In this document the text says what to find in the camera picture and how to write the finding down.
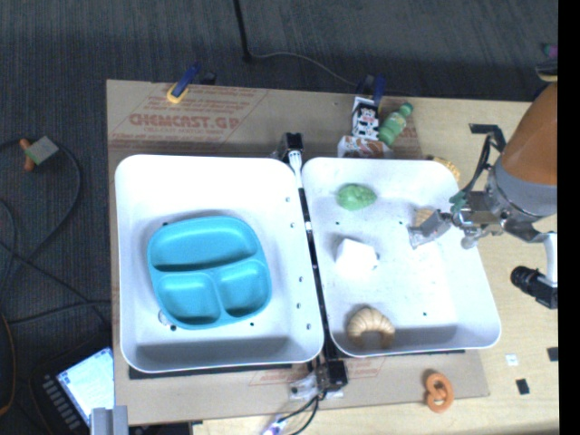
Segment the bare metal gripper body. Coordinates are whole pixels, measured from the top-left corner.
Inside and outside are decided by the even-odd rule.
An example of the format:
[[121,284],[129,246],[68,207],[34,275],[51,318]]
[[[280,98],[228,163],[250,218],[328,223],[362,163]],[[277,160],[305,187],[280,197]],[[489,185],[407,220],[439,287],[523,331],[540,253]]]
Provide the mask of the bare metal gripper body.
[[488,235],[510,234],[527,243],[541,243],[534,224],[540,219],[511,202],[496,183],[483,190],[460,190],[451,198],[451,220],[465,234],[463,244],[477,244]]

